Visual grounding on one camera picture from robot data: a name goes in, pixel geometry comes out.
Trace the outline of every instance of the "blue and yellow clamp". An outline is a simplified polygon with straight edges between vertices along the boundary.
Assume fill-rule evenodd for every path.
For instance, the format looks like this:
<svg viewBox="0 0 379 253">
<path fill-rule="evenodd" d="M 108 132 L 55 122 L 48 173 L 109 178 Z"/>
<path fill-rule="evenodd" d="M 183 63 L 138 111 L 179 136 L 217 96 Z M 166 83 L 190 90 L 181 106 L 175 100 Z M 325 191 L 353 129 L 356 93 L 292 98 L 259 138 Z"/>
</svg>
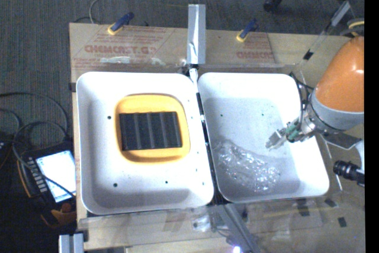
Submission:
<svg viewBox="0 0 379 253">
<path fill-rule="evenodd" d="M 244 42 L 248 37 L 249 32 L 256 31 L 258 29 L 258 25 L 256 23 L 256 19 L 254 18 L 249 24 L 237 34 L 237 40 L 239 42 Z"/>
<path fill-rule="evenodd" d="M 123 25 L 129 24 L 129 21 L 134 18 L 134 14 L 129 12 L 128 14 L 122 16 L 119 20 L 117 20 L 114 24 L 108 27 L 108 33 L 111 35 L 116 35 L 119 31 L 123 29 Z"/>
</svg>

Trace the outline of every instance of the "black ribbed insert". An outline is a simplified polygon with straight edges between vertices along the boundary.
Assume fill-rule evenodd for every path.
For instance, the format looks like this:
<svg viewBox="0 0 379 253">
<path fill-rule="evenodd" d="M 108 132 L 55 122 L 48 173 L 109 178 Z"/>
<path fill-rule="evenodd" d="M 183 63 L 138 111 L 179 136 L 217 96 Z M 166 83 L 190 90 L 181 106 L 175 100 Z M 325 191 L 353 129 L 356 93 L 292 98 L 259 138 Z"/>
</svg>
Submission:
<svg viewBox="0 0 379 253">
<path fill-rule="evenodd" d="M 124 151 L 182 146 L 176 112 L 123 113 L 120 129 Z"/>
</svg>

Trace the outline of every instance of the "clear plastic object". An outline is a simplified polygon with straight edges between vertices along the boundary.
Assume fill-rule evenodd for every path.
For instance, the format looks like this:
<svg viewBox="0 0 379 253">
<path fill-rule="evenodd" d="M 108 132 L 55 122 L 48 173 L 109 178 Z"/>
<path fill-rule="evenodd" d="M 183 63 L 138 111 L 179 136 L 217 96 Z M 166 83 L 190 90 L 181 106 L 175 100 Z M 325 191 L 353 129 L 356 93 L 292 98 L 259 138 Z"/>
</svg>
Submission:
<svg viewBox="0 0 379 253">
<path fill-rule="evenodd" d="M 266 156 L 256 155 L 231 140 L 218 142 L 214 152 L 218 166 L 229 178 L 256 193 L 269 193 L 280 178 L 274 159 L 270 161 Z"/>
</svg>

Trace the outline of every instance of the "caster wheel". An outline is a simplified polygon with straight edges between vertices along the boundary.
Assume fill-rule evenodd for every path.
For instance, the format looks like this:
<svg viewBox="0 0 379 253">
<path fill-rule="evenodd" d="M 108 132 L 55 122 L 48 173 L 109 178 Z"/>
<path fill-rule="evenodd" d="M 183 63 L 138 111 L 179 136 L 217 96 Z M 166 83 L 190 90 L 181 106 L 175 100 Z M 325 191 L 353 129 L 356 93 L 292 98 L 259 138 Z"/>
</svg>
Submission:
<svg viewBox="0 0 379 253">
<path fill-rule="evenodd" d="M 263 9 L 265 9 L 266 12 L 272 12 L 277 8 L 278 5 L 278 0 L 266 0 L 263 4 Z"/>
</svg>

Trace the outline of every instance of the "table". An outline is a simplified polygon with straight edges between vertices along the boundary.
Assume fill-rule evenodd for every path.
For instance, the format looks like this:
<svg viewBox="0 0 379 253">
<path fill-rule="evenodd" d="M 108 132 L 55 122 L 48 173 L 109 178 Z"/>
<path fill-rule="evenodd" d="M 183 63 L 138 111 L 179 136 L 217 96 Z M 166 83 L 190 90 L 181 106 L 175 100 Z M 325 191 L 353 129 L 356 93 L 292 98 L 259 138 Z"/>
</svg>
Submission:
<svg viewBox="0 0 379 253">
<path fill-rule="evenodd" d="M 88 71 L 162 71 L 176 72 L 185 62 L 187 29 L 125 26 L 120 36 L 110 37 L 107 25 L 70 24 L 71 83 Z M 227 71 L 248 67 L 252 71 L 278 69 L 287 73 L 298 67 L 304 54 L 320 37 L 314 35 L 250 33 L 245 44 L 236 41 L 238 32 L 207 30 L 208 68 Z M 312 49 L 314 55 L 301 66 L 306 83 L 315 86 L 347 37 L 325 36 Z M 78 109 L 72 93 L 73 133 L 77 178 L 78 232 L 83 231 L 84 250 L 123 247 L 127 252 L 231 252 L 222 231 L 210 228 L 215 206 L 188 210 L 160 210 L 88 216 L 81 203 Z M 364 136 L 364 127 L 347 133 Z M 329 192 L 305 201 L 280 200 L 244 206 L 243 222 L 257 235 L 266 252 L 334 252 L 365 247 L 364 188 L 339 180 L 331 171 L 338 159 L 359 164 L 353 149 L 341 151 L 317 142 L 330 173 Z"/>
</svg>

